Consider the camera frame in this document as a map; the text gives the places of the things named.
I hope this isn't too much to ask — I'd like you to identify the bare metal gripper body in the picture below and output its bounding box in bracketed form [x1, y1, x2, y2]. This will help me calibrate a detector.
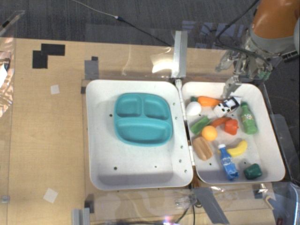
[235, 47, 274, 80]

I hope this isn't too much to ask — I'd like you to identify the cow print milk carton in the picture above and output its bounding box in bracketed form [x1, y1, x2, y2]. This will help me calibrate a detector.
[213, 96, 242, 118]

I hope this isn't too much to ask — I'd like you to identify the orange carrot with green top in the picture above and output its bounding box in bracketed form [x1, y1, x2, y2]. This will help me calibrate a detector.
[190, 96, 222, 107]

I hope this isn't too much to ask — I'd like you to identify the green plastic bottle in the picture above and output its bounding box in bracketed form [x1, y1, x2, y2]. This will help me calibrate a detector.
[240, 102, 258, 135]

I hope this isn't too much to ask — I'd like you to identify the red bell pepper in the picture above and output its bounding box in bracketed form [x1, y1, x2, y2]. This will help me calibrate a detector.
[224, 119, 240, 136]

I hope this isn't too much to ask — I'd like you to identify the white egg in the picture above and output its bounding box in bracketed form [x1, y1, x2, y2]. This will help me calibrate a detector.
[186, 101, 203, 117]

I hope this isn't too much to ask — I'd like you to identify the green pea pod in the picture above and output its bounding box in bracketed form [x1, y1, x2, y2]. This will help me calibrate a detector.
[190, 115, 213, 136]

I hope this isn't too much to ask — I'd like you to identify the orange fruit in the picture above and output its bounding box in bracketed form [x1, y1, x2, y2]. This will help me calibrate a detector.
[201, 125, 218, 142]

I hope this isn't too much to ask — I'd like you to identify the yellow banana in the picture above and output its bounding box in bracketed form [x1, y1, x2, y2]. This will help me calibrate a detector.
[225, 139, 248, 158]

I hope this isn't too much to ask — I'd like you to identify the hot dog in bun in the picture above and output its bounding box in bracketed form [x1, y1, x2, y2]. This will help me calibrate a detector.
[192, 135, 214, 162]

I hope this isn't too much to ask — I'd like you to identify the white plastic tray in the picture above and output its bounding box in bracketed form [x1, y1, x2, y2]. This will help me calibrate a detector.
[85, 79, 194, 192]
[181, 81, 286, 186]

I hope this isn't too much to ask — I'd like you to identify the blue plastic bottle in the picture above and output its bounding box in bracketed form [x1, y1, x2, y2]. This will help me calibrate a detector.
[217, 143, 240, 181]

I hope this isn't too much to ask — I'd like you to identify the teal divided plate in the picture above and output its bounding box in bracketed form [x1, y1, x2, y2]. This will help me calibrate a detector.
[113, 92, 173, 147]

